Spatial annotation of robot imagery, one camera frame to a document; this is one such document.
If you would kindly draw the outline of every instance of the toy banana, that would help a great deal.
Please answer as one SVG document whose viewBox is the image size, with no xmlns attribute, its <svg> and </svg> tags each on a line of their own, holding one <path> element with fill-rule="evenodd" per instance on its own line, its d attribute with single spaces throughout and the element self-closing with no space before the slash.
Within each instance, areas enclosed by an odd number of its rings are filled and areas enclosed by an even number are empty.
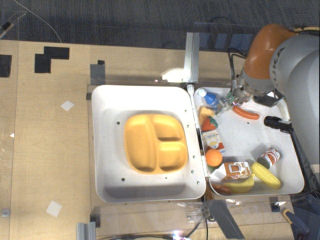
<svg viewBox="0 0 320 240">
<path fill-rule="evenodd" d="M 243 182 L 239 182 L 239 183 L 227 182 L 227 183 L 223 184 L 222 186 L 228 188 L 231 191 L 232 194 L 246 193 L 255 184 L 254 176 L 255 176 L 255 174 L 251 173 L 249 178 L 247 178 Z"/>
</svg>

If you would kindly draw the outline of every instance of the black cable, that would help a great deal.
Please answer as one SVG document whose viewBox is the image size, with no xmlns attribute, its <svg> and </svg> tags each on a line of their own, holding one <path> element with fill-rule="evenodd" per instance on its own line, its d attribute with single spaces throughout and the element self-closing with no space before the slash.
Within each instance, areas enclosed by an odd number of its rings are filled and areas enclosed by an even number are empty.
<svg viewBox="0 0 320 240">
<path fill-rule="evenodd" d="M 165 239 L 165 240 L 172 240 L 172 235 L 161 235 L 161 234 L 127 234 L 122 236 L 113 236 L 113 237 L 105 237 L 100 238 L 99 240 L 135 240 L 135 239 L 141 239 L 141 238 L 159 238 L 159 239 Z"/>
<path fill-rule="evenodd" d="M 201 220 L 195 225 L 195 227 L 185 237 L 186 238 L 190 237 L 191 234 L 197 230 L 197 228 L 199 227 L 200 223 L 201 223 Z"/>
<path fill-rule="evenodd" d="M 227 49 L 227 52 L 228 52 L 228 53 L 237 53 L 237 54 L 242 55 L 243 57 L 247 57 L 247 54 L 241 52 L 240 50 L 238 50 L 237 48 L 234 48 L 234 47 L 229 47 L 229 48 Z"/>
<path fill-rule="evenodd" d="M 239 33 L 242 33 L 241 27 L 239 27 L 239 25 L 237 25 L 237 23 L 236 23 L 235 21 L 231 20 L 231 19 L 228 18 L 228 17 L 224 17 L 224 16 L 214 16 L 214 17 L 211 17 L 211 18 L 209 18 L 209 19 L 207 20 L 207 22 L 208 22 L 209 24 L 207 25 L 206 32 L 207 32 L 207 33 L 210 33 L 210 36 L 211 36 L 211 37 L 212 37 L 212 35 L 213 35 L 213 32 L 212 32 L 212 24 L 213 24 L 214 22 L 218 21 L 218 20 L 226 20 L 226 21 L 229 21 L 229 22 L 232 23 L 232 24 L 226 24 L 226 23 L 222 23 L 222 22 L 221 22 L 220 24 L 222 24 L 222 25 L 234 26 L 235 28 L 237 28 L 237 31 L 238 31 Z M 215 50 L 210 38 L 208 38 L 207 44 L 208 44 L 208 47 L 209 47 L 212 51 Z"/>
<path fill-rule="evenodd" d="M 206 237 L 205 237 L 205 239 L 208 240 L 208 237 L 209 237 L 208 221 L 207 221 L 206 218 L 204 219 L 204 221 L 205 221 L 205 229 L 206 229 Z"/>
<path fill-rule="evenodd" d="M 227 49 L 229 64 L 230 64 L 230 76 L 231 76 L 231 88 L 230 93 L 232 93 L 233 89 L 235 88 L 234 82 L 236 82 L 236 72 L 235 72 L 235 65 L 234 65 L 234 56 L 245 59 L 247 57 L 246 54 L 242 53 L 236 48 L 229 47 Z"/>
</svg>

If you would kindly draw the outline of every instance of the toy orange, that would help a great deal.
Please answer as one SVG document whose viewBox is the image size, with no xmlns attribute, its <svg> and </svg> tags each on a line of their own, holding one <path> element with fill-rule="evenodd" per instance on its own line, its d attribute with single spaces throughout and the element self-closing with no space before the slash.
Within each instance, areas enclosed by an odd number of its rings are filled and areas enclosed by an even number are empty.
<svg viewBox="0 0 320 240">
<path fill-rule="evenodd" d="M 205 153 L 205 160 L 208 166 L 216 168 L 221 165 L 223 157 L 219 150 L 209 149 Z"/>
</svg>

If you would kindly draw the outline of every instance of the white sink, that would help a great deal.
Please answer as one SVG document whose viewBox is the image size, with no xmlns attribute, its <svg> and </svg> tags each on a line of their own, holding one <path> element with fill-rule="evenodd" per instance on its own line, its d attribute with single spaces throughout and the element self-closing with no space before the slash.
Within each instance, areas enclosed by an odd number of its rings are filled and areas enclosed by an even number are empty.
<svg viewBox="0 0 320 240">
<path fill-rule="evenodd" d="M 186 165 L 175 172 L 139 173 L 127 161 L 124 127 L 139 114 L 177 119 L 188 149 Z M 92 93 L 95 183 L 106 202 L 193 200 L 206 189 L 198 136 L 188 93 L 179 87 L 101 85 Z"/>
</svg>

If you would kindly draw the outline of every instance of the white tray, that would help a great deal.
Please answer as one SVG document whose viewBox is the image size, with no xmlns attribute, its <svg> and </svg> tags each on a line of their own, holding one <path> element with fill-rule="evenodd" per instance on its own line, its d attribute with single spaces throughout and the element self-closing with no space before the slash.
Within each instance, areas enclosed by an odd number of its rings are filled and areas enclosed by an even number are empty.
<svg viewBox="0 0 320 240">
<path fill-rule="evenodd" d="M 222 97 L 225 97 L 229 91 L 228 88 L 205 89 Z M 206 105 L 198 95 L 198 90 L 194 94 L 194 99 L 198 109 L 200 106 Z M 266 116 L 281 118 L 278 107 L 269 108 L 251 100 L 243 104 L 241 108 L 257 112 L 260 114 L 260 118 L 258 120 L 246 119 L 232 110 L 214 117 L 218 123 L 217 131 L 225 147 L 223 160 L 225 162 L 248 161 L 249 164 L 252 164 L 265 150 L 274 147 L 280 151 L 281 158 L 270 168 L 270 171 L 280 179 L 282 187 L 279 189 L 270 188 L 255 177 L 253 188 L 249 192 L 237 196 L 282 195 L 301 192 L 305 181 L 290 135 L 264 125 Z"/>
<path fill-rule="evenodd" d="M 179 171 L 142 174 L 126 158 L 124 126 L 138 114 L 165 114 L 182 125 L 188 162 Z M 193 200 L 206 190 L 191 100 L 178 87 L 101 85 L 92 93 L 95 183 L 106 202 Z"/>
</svg>

